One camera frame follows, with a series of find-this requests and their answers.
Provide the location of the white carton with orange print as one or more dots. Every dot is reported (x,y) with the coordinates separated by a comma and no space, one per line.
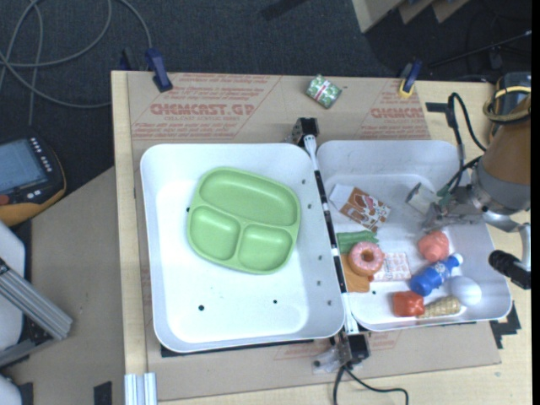
(363,209)

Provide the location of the green and white packet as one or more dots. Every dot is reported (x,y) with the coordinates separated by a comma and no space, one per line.
(324,92)

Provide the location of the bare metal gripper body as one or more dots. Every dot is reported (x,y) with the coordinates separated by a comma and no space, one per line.
(457,214)

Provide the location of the black cylinder on white bracket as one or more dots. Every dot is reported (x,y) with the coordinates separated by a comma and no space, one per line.
(512,268)

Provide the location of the blue bottle with white cap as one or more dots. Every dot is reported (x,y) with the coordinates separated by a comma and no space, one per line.
(430,279)

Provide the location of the thin black and white rod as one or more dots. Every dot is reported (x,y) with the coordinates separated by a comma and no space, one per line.
(321,192)

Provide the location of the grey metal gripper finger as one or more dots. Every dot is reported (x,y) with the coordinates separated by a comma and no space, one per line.
(418,194)
(431,223)

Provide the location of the green divided plate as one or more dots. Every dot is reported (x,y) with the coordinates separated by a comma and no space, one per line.
(242,219)

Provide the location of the orange toy bread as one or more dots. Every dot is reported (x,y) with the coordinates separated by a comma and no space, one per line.
(355,283)

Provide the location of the white ice cream cone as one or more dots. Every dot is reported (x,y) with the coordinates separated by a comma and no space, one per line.
(464,291)

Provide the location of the green toy vegetable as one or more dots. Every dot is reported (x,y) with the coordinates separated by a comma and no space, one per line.
(350,239)

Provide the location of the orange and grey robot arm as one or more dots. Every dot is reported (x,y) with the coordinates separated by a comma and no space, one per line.
(508,150)

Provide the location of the brown cardboard board red print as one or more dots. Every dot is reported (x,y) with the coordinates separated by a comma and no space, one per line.
(236,108)

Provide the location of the pink doughnut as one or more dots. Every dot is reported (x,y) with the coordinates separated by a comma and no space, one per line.
(358,264)

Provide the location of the white plastic tray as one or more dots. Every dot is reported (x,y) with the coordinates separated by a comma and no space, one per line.
(379,163)
(236,310)

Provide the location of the red orange toy block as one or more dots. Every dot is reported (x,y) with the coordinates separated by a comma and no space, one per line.
(408,304)

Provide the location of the salmon pink toy bottle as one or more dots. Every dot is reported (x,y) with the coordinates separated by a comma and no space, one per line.
(433,246)

